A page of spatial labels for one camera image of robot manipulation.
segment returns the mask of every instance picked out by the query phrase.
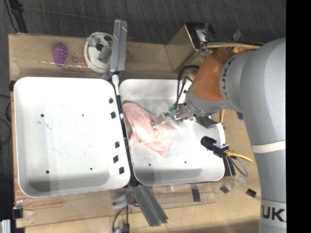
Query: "cable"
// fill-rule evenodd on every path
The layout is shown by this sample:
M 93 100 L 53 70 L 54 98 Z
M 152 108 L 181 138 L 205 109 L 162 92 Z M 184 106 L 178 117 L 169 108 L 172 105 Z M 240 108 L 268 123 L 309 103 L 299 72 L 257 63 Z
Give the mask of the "cable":
M 10 116 L 10 108 L 11 108 L 11 102 L 8 103 L 8 105 L 6 106 L 6 110 L 5 110 L 5 115 L 6 115 L 6 119 L 11 122 L 12 118 Z
M 237 161 L 241 164 L 241 166 L 243 167 L 245 173 L 243 173 L 243 172 L 238 168 L 238 166 L 234 163 L 234 161 L 233 161 L 232 159 L 237 160 Z M 238 157 L 235 157 L 235 156 L 232 156 L 232 157 L 231 157 L 231 156 L 228 156 L 228 160 L 235 166 L 235 168 L 236 168 L 243 176 L 248 177 L 247 168 L 246 168 L 246 166 L 243 164 L 243 162 L 242 162 Z
M 179 91 L 180 80 L 178 80 L 178 85 L 177 85 L 177 99 L 176 99 L 176 102 L 175 102 L 175 104 L 174 104 L 175 109 L 177 108 L 179 99 L 180 99 L 180 97 L 181 97 L 181 94 L 183 93 L 183 90 L 184 90 L 184 87 L 185 87 L 185 84 L 186 84 L 187 79 L 188 79 L 190 82 L 192 82 L 192 79 L 189 78 L 188 76 L 184 77 L 184 80 L 183 80 L 183 82 L 182 82 L 182 86 L 181 86 L 181 90 L 180 90 L 180 91 Z
M 6 0 L 4 0 L 4 3 L 5 3 L 6 10 L 8 11 L 8 14 L 9 14 L 9 18 L 10 18 L 11 24 L 12 24 L 12 26 L 13 26 L 13 28 L 14 28 L 15 32 L 17 33 L 17 29 L 16 29 L 16 27 L 14 26 L 14 23 L 13 23 L 13 21 L 12 21 L 11 14 L 10 14 L 10 10 L 9 10 L 9 6 L 8 6 L 8 4 L 7 4 Z
M 128 205 L 126 206 L 126 223 L 128 223 Z
M 183 66 L 182 68 L 180 68 L 180 70 L 178 71 L 178 74 L 177 74 L 177 80 L 178 80 L 178 84 L 177 84 L 177 99 L 176 99 L 176 102 L 174 104 L 174 108 L 176 109 L 177 108 L 177 104 L 178 104 L 178 101 L 180 99 L 180 96 L 181 96 L 181 93 L 179 93 L 179 86 L 180 86 L 180 81 L 181 81 L 181 77 L 183 76 L 184 74 L 184 71 L 187 70 L 187 69 L 199 69 L 200 67 L 199 66 L 195 66 L 195 65 L 190 65 L 190 66 Z
M 4 95 L 4 94 L 0 94 L 0 97 L 3 97 L 3 98 L 5 98 L 5 99 L 10 99 L 10 97 L 9 97 L 9 96 Z
M 251 159 L 245 155 L 236 153 L 231 147 L 229 147 L 229 149 L 225 150 L 224 153 L 228 156 L 239 157 L 239 158 L 244 159 L 246 161 L 254 162 L 253 159 Z
M 206 45 L 206 48 L 233 48 L 233 47 L 241 47 L 241 48 L 246 48 L 246 49 L 258 49 L 260 46 L 254 46 L 254 45 L 249 45 L 249 44 L 244 44 L 244 43 L 208 43 Z
M 8 134 L 8 136 L 6 137 L 6 139 L 5 139 L 4 141 L 2 141 L 2 140 L 0 139 L 0 145 L 1 145 L 1 144 L 6 143 L 6 142 L 10 139 L 10 137 L 11 137 L 11 127 L 10 127 L 10 125 L 9 125 L 6 121 L 4 121 L 3 119 L 0 118 L 0 121 L 3 122 L 3 123 L 8 127 L 8 129 L 9 129 L 9 134 Z
M 112 233 L 116 230 L 115 229 L 115 222 L 118 218 L 118 216 L 120 215 L 120 213 L 127 207 L 127 216 L 126 216 L 126 221 L 128 223 L 128 205 L 124 206 L 121 210 L 118 211 L 118 213 L 116 214 L 116 217 L 115 219 L 113 220 L 113 223 L 112 223 Z
M 108 46 L 108 42 L 104 39 L 105 36 L 109 36 L 113 38 L 112 35 L 102 32 L 95 32 L 91 34 L 89 37 L 97 37 L 99 38 L 103 44 Z M 104 63 L 98 59 L 100 52 L 95 47 L 90 47 L 88 42 L 86 41 L 86 44 L 84 46 L 84 58 L 86 60 L 86 64 L 89 68 L 91 68 L 93 71 L 103 74 L 103 77 L 108 76 L 108 72 L 110 71 L 110 61 L 108 63 Z
M 222 122 L 224 120 L 224 115 L 225 115 L 225 109 L 221 110 L 221 117 L 220 117 L 220 121 Z

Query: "white plastic tray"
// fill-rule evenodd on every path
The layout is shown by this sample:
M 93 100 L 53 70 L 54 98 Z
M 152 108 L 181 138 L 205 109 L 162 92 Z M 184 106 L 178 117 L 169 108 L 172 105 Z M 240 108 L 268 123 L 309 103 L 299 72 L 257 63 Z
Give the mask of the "white plastic tray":
M 130 171 L 110 83 L 27 77 L 16 82 L 14 98 L 18 181 L 26 195 L 63 195 L 128 184 Z
M 156 117 L 174 104 L 176 80 L 125 80 L 120 85 L 122 101 L 137 103 Z M 181 124 L 169 122 L 177 129 L 164 156 L 130 140 L 132 162 L 136 178 L 144 185 L 165 185 L 216 181 L 223 177 L 223 160 L 207 151 L 200 143 L 205 135 L 214 139 L 224 137 L 223 128 L 206 129 L 185 120 Z

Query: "metal bracket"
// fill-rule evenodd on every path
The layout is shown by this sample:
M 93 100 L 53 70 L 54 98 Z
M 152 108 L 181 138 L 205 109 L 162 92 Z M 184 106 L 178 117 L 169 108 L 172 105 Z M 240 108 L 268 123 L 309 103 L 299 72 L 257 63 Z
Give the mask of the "metal bracket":
M 18 219 L 23 217 L 23 200 L 17 201 L 13 208 L 13 218 Z
M 241 30 L 238 29 L 232 36 L 233 41 L 238 41 L 239 38 L 242 36 Z
M 123 208 L 124 206 L 127 206 L 131 202 L 133 202 L 133 194 L 132 192 L 128 189 L 125 193 L 120 195 L 117 198 L 111 199 L 111 204 L 112 204 L 112 209 L 120 209 Z
M 152 127 L 155 129 L 163 124 L 166 124 L 168 121 L 171 120 L 171 117 L 169 113 L 162 112 L 161 115 L 159 115 L 154 122 L 152 122 Z
M 127 22 L 115 20 L 110 72 L 125 71 Z

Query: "gray robot arm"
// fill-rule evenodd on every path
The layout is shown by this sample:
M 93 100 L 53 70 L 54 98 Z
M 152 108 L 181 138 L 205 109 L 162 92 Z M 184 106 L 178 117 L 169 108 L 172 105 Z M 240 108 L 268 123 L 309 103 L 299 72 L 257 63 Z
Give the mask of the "gray robot arm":
M 287 231 L 285 51 L 283 38 L 233 55 L 219 77 L 224 101 L 202 100 L 191 87 L 188 91 L 189 102 L 207 115 L 221 108 L 243 113 L 260 178 L 260 233 Z

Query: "gray carpet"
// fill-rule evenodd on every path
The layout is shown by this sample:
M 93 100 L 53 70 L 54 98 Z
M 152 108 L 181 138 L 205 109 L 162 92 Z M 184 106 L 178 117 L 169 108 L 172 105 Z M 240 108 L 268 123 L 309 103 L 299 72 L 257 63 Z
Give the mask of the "gray carpet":
M 185 21 L 207 22 L 216 32 L 240 28 L 245 41 L 286 36 L 286 0 L 19 0 L 29 33 L 87 37 L 111 33 L 115 19 L 128 22 L 128 40 L 165 44 Z M 9 95 L 9 33 L 14 29 L 0 0 L 0 94 Z M 8 99 L 0 97 L 0 118 L 6 120 Z M 0 137 L 8 134 L 0 124 Z M 10 218 L 13 204 L 11 142 L 0 145 L 0 220 Z

